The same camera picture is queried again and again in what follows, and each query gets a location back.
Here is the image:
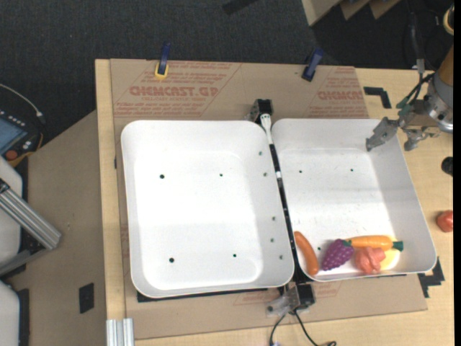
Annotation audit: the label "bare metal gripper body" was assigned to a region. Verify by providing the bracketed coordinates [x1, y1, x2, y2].
[397, 98, 454, 133]

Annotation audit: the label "white plastic tray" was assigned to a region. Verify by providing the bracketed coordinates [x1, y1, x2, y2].
[120, 119, 296, 299]
[270, 117, 438, 283]

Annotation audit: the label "red toy food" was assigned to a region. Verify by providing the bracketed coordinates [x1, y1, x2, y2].
[436, 209, 454, 234]

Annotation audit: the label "orange carrot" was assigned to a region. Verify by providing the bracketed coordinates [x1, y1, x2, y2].
[346, 234, 405, 253]

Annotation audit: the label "thin black and white rod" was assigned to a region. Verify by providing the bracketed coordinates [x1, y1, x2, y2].
[259, 112, 301, 284]

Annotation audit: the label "yellow banana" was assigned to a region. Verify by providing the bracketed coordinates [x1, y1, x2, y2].
[377, 237, 402, 271]

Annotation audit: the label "pink toy meat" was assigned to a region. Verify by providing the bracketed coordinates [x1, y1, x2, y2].
[353, 246, 388, 275]

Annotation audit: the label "purple grapes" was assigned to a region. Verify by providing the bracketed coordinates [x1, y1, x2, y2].
[321, 238, 355, 272]

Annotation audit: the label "orange sausage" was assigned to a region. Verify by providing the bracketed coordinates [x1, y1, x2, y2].
[293, 231, 321, 278]

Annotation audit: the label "brown cardboard board red print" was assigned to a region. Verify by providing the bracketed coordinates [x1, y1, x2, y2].
[109, 58, 429, 340]

